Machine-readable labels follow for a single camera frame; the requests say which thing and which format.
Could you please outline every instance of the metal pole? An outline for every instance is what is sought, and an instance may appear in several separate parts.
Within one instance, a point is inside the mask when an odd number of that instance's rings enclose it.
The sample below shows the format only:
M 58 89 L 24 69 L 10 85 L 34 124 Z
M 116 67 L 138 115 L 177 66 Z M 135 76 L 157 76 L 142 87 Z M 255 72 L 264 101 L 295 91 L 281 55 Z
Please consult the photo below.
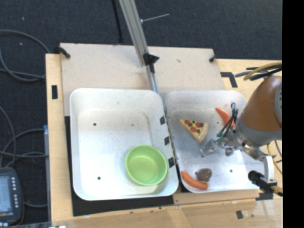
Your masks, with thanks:
M 143 33 L 142 23 L 138 15 L 138 11 L 134 0 L 119 0 L 124 18 L 126 20 L 132 42 L 141 66 L 146 66 L 143 55 L 148 54 L 148 46 Z M 154 72 L 151 72 L 151 67 L 147 67 L 147 74 L 150 81 L 151 89 L 159 93 Z

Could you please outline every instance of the wooden table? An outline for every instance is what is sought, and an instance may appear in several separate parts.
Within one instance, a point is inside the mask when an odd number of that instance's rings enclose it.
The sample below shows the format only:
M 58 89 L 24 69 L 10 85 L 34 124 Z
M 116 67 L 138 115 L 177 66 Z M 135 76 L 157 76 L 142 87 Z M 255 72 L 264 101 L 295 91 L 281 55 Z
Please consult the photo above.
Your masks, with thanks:
M 246 67 L 259 67 L 271 61 L 216 59 L 220 72 L 239 73 Z M 87 216 L 74 217 L 72 212 L 71 186 L 67 158 L 66 129 L 64 123 L 61 55 L 46 54 L 47 117 L 50 161 L 50 200 L 53 225 L 73 227 L 257 227 L 283 226 L 283 198 L 256 201 L 259 191 L 226 191 L 208 195 L 177 191 L 174 205 L 145 209 L 118 210 Z M 237 88 L 228 77 L 222 78 L 226 89 L 239 91 L 247 100 L 260 84 L 236 78 Z M 52 86 L 57 86 L 57 98 L 52 99 Z M 277 154 L 275 146 L 270 146 Z M 282 175 L 275 169 L 278 185 L 283 187 Z

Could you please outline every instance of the toy pizza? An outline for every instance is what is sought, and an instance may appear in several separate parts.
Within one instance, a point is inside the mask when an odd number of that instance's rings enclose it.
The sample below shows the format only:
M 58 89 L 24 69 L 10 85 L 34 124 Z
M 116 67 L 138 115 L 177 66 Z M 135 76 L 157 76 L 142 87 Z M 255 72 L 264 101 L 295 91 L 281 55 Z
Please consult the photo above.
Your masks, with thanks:
M 209 128 L 208 123 L 191 121 L 187 119 L 180 119 L 180 123 L 183 124 L 185 128 L 187 128 L 187 130 L 199 143 L 206 138 Z

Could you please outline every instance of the device screen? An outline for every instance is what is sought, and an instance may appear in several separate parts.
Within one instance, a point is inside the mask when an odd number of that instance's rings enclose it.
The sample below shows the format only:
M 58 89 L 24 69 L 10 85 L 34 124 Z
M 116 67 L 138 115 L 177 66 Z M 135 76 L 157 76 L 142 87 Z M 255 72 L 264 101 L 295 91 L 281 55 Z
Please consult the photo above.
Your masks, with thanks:
M 9 176 L 0 176 L 0 213 L 12 211 L 9 181 Z

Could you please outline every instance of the carrot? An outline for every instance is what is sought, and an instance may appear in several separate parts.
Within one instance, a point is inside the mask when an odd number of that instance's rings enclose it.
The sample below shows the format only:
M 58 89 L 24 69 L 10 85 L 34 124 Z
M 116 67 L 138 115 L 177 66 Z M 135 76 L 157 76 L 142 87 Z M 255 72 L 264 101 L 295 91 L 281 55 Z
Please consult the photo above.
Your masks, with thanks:
M 229 116 L 228 113 L 225 112 L 224 110 L 221 110 L 221 109 L 219 109 L 219 108 L 215 108 L 215 109 L 217 110 L 218 114 L 223 118 L 223 120 L 224 120 L 224 122 L 225 122 L 225 124 L 226 124 L 226 123 L 230 120 L 231 116 Z M 236 126 L 234 120 L 232 121 L 231 126 L 232 126 L 232 127 L 235 127 L 235 126 Z
M 182 171 L 180 174 L 184 181 L 189 185 L 201 190 L 206 190 L 208 188 L 208 184 L 206 182 L 193 179 L 186 171 Z

